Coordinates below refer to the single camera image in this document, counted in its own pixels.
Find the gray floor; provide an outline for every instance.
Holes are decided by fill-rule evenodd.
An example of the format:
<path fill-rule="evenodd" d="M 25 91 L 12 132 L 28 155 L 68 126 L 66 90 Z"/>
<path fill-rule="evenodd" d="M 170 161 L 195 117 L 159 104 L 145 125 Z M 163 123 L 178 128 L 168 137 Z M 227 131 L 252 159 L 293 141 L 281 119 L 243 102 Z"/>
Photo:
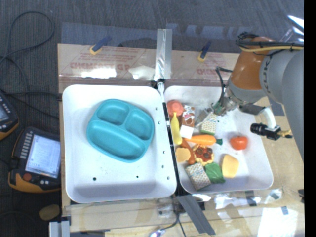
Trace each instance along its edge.
<path fill-rule="evenodd" d="M 157 28 L 171 28 L 174 50 L 197 51 L 206 40 L 211 40 L 210 51 L 236 53 L 240 50 L 235 40 L 243 31 L 280 40 L 293 26 L 288 15 L 304 19 L 304 0 L 0 0 L 1 56 L 7 53 L 8 30 L 14 18 L 33 10 L 48 15 L 54 21 L 55 32 L 44 45 L 10 56 L 21 66 L 24 76 L 10 61 L 0 65 L 0 88 L 7 92 L 24 91 L 23 79 L 26 79 L 30 90 L 56 93 L 58 43 L 94 44 L 104 29 L 116 27 L 125 29 L 124 46 L 155 48 L 152 33 Z M 21 17 L 12 30 L 9 51 L 45 39 L 49 27 L 48 21 L 40 15 Z M 27 100 L 24 95 L 18 97 Z M 59 133 L 56 98 L 46 94 L 29 96 L 31 106 L 50 116 L 15 98 L 9 99 L 21 124 L 15 133 L 0 141 L 0 159 L 4 162 L 9 162 L 17 135 L 26 126 Z M 39 218 L 39 210 L 60 203 L 60 194 L 12 191 L 7 184 L 7 166 L 0 164 L 0 235 L 48 236 L 48 222 Z M 32 218 L 15 214 L 14 220 L 12 214 L 3 216 L 11 211 L 25 212 Z"/>

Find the gray fabric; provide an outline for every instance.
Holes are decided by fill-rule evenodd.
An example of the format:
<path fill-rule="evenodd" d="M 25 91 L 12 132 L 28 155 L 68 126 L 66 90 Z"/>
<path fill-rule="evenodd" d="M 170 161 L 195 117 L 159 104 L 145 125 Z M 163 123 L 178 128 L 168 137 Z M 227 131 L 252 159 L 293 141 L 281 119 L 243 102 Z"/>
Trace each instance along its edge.
<path fill-rule="evenodd" d="M 304 0 L 0 0 L 0 8 L 0 55 L 5 52 L 8 28 L 20 13 L 38 10 L 54 20 L 56 31 L 48 43 L 12 56 L 23 67 L 31 90 L 51 92 L 58 90 L 57 44 L 95 43 L 94 40 L 104 37 L 104 28 L 119 27 L 124 32 L 125 35 L 118 35 L 116 31 L 114 45 L 154 49 L 156 30 L 170 28 L 174 50 L 197 51 L 211 40 L 209 51 L 236 53 L 240 52 L 235 45 L 239 33 L 248 31 L 279 40 L 292 26 L 287 15 L 304 19 Z M 47 34 L 47 27 L 47 21 L 30 15 L 19 21 L 12 32 L 11 49 L 38 41 Z M 91 33 L 89 29 L 99 32 Z M 24 90 L 19 71 L 9 62 L 0 67 L 0 87 L 7 91 Z M 52 96 L 32 95 L 29 99 L 32 106 L 58 115 L 58 104 Z M 59 133 L 58 119 L 26 108 L 15 99 L 10 100 L 21 125 L 16 133 L 0 141 L 0 159 L 7 162 L 23 127 L 34 126 Z M 7 167 L 0 164 L 0 213 L 3 213 L 13 208 L 8 196 L 11 189 L 7 184 Z M 41 221 L 38 212 L 52 202 L 60 203 L 59 194 L 17 193 L 13 200 L 15 209 L 28 211 L 35 217 L 40 236 L 48 236 L 48 224 Z M 27 218 L 18 219 L 25 236 L 36 236 Z M 6 237 L 19 236 L 12 216 L 0 219 L 0 233 Z"/>

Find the blue clip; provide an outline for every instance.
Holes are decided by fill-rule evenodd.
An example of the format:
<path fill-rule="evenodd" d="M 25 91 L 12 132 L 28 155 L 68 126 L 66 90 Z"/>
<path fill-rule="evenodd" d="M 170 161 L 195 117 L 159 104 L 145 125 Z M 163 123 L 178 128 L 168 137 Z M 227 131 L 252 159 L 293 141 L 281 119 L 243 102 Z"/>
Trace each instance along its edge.
<path fill-rule="evenodd" d="M 205 61 L 205 59 L 206 59 L 206 54 L 207 54 L 208 49 L 209 49 L 210 46 L 211 46 L 211 42 L 208 41 L 208 42 L 206 43 L 206 45 L 202 48 L 202 50 L 200 51 L 200 53 L 199 53 L 199 55 L 198 55 L 198 57 L 197 57 L 197 59 L 198 59 L 199 61 L 201 61 L 201 62 L 204 62 L 204 61 Z"/>
<path fill-rule="evenodd" d="M 111 40 L 111 36 L 106 36 L 101 39 L 98 43 L 90 48 L 90 53 L 96 55 L 97 53 L 101 52 L 102 47 L 107 45 L 107 43 Z"/>

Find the tomato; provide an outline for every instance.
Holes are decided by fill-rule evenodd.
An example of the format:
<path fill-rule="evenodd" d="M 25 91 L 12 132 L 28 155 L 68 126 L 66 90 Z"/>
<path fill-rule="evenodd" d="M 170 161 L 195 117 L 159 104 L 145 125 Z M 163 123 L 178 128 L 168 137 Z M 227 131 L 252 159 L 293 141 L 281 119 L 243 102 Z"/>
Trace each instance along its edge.
<path fill-rule="evenodd" d="M 230 139 L 231 146 L 235 150 L 243 150 L 248 145 L 248 139 L 245 136 L 237 136 Z"/>

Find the carrot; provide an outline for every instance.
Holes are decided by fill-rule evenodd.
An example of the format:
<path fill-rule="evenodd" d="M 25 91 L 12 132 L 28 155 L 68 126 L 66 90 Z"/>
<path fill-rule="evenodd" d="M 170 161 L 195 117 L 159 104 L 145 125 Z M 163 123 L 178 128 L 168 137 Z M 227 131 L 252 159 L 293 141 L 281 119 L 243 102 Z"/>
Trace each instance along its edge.
<path fill-rule="evenodd" d="M 222 139 L 216 139 L 213 135 L 209 135 L 209 134 L 194 135 L 191 137 L 191 139 L 185 138 L 185 140 L 196 143 L 196 144 L 204 145 L 204 146 L 211 146 L 214 143 L 217 143 L 219 145 L 223 144 Z"/>
<path fill-rule="evenodd" d="M 191 156 L 188 159 L 188 164 L 189 165 L 194 164 L 196 162 L 196 157 L 194 156 L 194 152 L 193 152 L 192 148 L 190 147 L 190 145 L 188 144 L 188 142 L 186 142 L 186 140 L 182 140 L 181 147 L 189 149 Z"/>

